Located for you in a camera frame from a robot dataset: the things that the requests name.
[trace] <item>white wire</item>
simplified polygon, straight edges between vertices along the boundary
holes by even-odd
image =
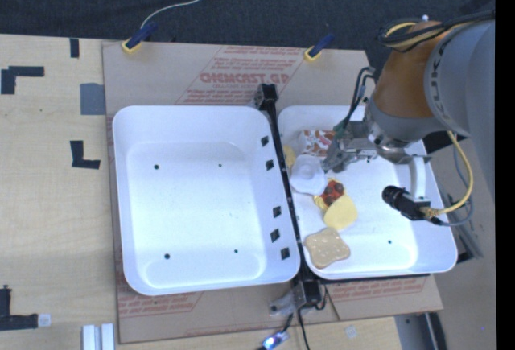
[[[148,23],[149,20],[152,19],[152,17],[156,16],[159,13],[162,13],[163,11],[171,10],[172,8],[177,8],[179,6],[190,6],[191,4],[195,4],[196,2],[199,2],[199,1],[202,1],[202,0],[192,0],[192,1],[187,1],[187,2],[180,2],[178,4],[172,4],[169,6],[165,6],[165,7],[161,8],[160,10],[154,11],[152,14],[150,14],[148,17],[145,18],[145,20],[143,21],[140,28],[143,28],[146,25],[146,23]]]

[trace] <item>bread slice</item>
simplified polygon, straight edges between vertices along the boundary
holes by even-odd
[[[324,269],[335,261],[345,260],[351,255],[351,249],[331,227],[307,236],[304,245],[317,269]]]

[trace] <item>cheese slice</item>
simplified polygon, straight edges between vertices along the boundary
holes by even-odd
[[[344,229],[357,219],[356,205],[348,194],[343,194],[332,203],[323,215],[323,222],[336,230]]]

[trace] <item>metal bracket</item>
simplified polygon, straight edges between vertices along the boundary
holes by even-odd
[[[275,84],[260,84],[257,92],[254,95],[253,103],[256,109],[266,112],[269,117],[270,128],[272,131],[272,139],[274,140],[275,154],[277,155],[279,168],[282,175],[282,183],[284,184],[284,191],[286,199],[288,200],[288,209],[290,210],[291,222],[295,231],[295,237],[300,255],[300,271],[295,281],[298,282],[312,282],[316,280],[316,276],[309,269],[304,257],[302,239],[300,237],[299,225],[297,223],[297,215],[295,214],[295,206],[293,205],[293,196],[290,188],[290,181],[288,178],[288,170],[286,169],[286,160],[282,151],[281,134],[278,127],[277,110],[275,103],[279,99],[277,88]]]
[[[281,298],[270,303],[270,315],[290,315],[306,304],[304,285],[300,282]]]

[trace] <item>white plastic tray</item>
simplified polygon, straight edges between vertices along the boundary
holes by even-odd
[[[250,107],[113,120],[123,269],[141,294],[285,282],[300,258],[270,124]]]
[[[285,108],[278,118],[282,144],[295,147],[295,139],[302,130],[332,130],[347,113],[347,106]],[[362,118],[363,108],[360,107],[352,119]],[[408,152],[426,154],[422,142],[412,145]],[[357,207],[358,218],[340,231],[351,249],[350,258],[320,270],[313,266],[309,252],[304,249],[307,264],[315,274],[330,280],[375,278],[439,273],[454,266],[457,252],[448,227],[424,220],[410,221],[381,198],[388,185],[410,189],[408,166],[394,166],[377,158],[370,163],[353,163],[339,174],[329,171],[327,177],[334,177],[345,186]],[[426,165],[426,196],[433,207],[442,207],[430,164]],[[293,191],[293,200],[302,240],[325,228],[323,215],[311,196]]]

